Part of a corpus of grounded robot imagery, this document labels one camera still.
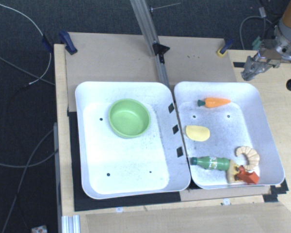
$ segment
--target wooden table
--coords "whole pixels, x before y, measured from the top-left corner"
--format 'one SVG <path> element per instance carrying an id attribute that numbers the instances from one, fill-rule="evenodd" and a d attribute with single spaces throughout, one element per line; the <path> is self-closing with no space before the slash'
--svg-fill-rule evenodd
<path id="1" fill-rule="evenodd" d="M 112 35 L 91 34 L 92 37 L 111 37 Z M 125 39 L 131 46 L 131 39 L 142 36 L 114 35 L 114 44 Z M 162 37 L 170 44 L 176 42 L 177 46 L 187 47 L 185 38 Z M 209 45 L 208 48 L 220 47 L 222 39 L 190 38 L 198 46 Z M 143 47 L 135 48 L 143 53 Z M 291 64 L 282 64 L 278 69 L 270 69 L 264 74 L 259 74 L 250 81 L 260 92 L 262 103 L 268 122 L 279 151 L 285 170 L 289 191 L 279 195 L 279 202 L 266 203 L 263 194 L 271 193 L 269 186 L 252 186 L 245 188 L 211 189 L 211 190 L 184 190 L 180 192 L 181 202 L 156 205 L 141 205 L 122 208 L 123 212 L 117 213 L 115 208 L 75 212 L 73 200 L 73 181 L 70 154 L 69 119 L 67 116 L 69 105 L 69 88 L 67 85 L 66 60 L 68 54 L 65 46 L 55 44 L 55 75 L 56 98 L 58 119 L 59 142 L 59 169 L 62 216 L 80 215 L 81 232 L 291 232 L 291 91 L 286 89 L 286 82 L 291 79 Z M 119 57 L 123 57 L 120 48 Z M 190 49 L 194 55 L 198 49 Z M 218 58 L 213 49 L 209 51 L 209 59 Z M 253 56 L 255 51 L 229 50 L 224 58 L 224 63 L 229 63 L 235 81 L 244 82 L 240 72 L 242 68 L 232 67 L 233 62 L 244 62 L 248 55 Z M 165 57 L 166 66 L 169 62 L 183 63 L 181 57 L 173 59 L 172 55 Z M 204 65 L 195 59 L 197 65 Z"/>

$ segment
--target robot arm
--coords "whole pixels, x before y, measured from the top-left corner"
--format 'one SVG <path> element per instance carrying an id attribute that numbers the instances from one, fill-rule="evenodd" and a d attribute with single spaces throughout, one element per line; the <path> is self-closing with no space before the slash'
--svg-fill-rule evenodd
<path id="1" fill-rule="evenodd" d="M 242 78 L 245 81 L 252 80 L 271 67 L 278 68 L 281 63 L 291 63 L 291 1 L 275 27 L 275 38 L 264 39 L 257 54 L 247 57 Z"/>

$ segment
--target dark carpet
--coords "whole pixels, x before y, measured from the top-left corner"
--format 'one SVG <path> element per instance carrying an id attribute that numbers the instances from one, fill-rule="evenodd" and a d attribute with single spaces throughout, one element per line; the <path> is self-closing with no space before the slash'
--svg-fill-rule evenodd
<path id="1" fill-rule="evenodd" d="M 256 0 L 147 0 L 155 9 L 158 35 L 233 38 L 232 49 L 242 49 L 239 28 L 249 16 L 259 16 Z M 290 0 L 262 0 L 267 19 L 276 22 Z M 51 44 L 60 43 L 58 32 L 141 34 L 129 0 L 0 0 L 0 4 L 21 11 L 31 18 Z M 261 20 L 247 21 L 243 27 L 246 49 L 263 32 Z M 266 37 L 271 37 L 269 27 Z M 41 76 L 49 53 L 34 25 L 15 11 L 0 6 L 0 57 Z M 53 83 L 53 61 L 44 77 Z M 55 87 L 0 60 L 0 163 L 26 165 L 40 140 L 56 122 Z M 41 144 L 31 163 L 54 152 L 51 134 Z M 5 232 L 25 233 L 47 225 L 57 232 L 54 158 L 30 167 L 24 176 Z M 15 198 L 23 168 L 0 166 L 0 232 Z"/>

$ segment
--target carrot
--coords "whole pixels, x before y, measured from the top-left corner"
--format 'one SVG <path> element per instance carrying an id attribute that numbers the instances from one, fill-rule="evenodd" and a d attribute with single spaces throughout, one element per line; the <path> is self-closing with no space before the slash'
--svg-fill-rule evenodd
<path id="1" fill-rule="evenodd" d="M 204 101 L 198 100 L 197 104 L 198 106 L 205 105 L 207 108 L 214 108 L 214 107 L 219 107 L 219 106 L 228 104 L 230 102 L 231 100 L 228 100 L 228 99 L 206 98 Z"/>

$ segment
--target metal pole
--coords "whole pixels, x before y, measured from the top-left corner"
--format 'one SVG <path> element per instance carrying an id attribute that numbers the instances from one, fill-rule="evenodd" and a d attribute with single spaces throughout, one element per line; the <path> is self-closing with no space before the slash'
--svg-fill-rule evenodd
<path id="1" fill-rule="evenodd" d="M 130 0 L 132 8 L 137 17 L 142 34 L 145 37 L 148 49 L 152 56 L 156 56 L 156 66 L 160 82 L 169 87 L 168 77 L 164 62 L 160 61 L 159 54 L 153 50 L 153 44 L 159 44 L 159 38 L 151 16 L 150 8 L 146 0 Z"/>

